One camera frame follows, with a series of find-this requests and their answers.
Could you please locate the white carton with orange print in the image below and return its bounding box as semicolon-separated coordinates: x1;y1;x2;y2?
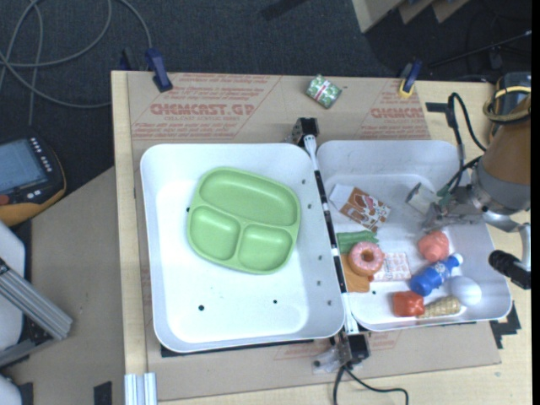
327;183;392;234

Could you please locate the green and white packet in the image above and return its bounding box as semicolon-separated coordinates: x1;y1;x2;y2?
305;73;343;111

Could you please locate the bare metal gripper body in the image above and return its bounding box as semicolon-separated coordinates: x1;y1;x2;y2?
423;186;521;232

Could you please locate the black cylinder on white bracket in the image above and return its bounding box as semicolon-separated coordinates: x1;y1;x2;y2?
488;222;532;290

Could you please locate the blue bottle with white cap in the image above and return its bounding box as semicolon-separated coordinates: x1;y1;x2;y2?
408;253;465;297

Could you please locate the thin black and white rod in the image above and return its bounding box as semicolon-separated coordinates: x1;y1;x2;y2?
303;134;360;333

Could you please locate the green divided plate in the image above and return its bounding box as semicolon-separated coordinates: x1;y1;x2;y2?
186;165;302;276

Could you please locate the orange toy bread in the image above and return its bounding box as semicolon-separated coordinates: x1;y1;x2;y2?
340;253;375;294

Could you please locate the white ice cream cone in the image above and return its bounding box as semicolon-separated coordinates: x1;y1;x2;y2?
417;275;483;320

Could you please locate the green toy vegetable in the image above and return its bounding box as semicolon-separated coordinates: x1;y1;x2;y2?
336;229;380;255

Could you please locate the brown cardboard board red print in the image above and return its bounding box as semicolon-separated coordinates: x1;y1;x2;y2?
126;72;503;402

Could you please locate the pink doughnut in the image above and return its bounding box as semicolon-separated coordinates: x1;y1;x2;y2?
347;240;386;277

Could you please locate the white plastic tray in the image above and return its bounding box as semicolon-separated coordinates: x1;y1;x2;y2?
139;143;348;354
315;139;514;332

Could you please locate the red orange toy block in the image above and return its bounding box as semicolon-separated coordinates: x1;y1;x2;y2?
391;290;425;318

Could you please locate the salmon pink toy bottle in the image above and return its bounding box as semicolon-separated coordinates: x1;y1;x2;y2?
417;229;451;263

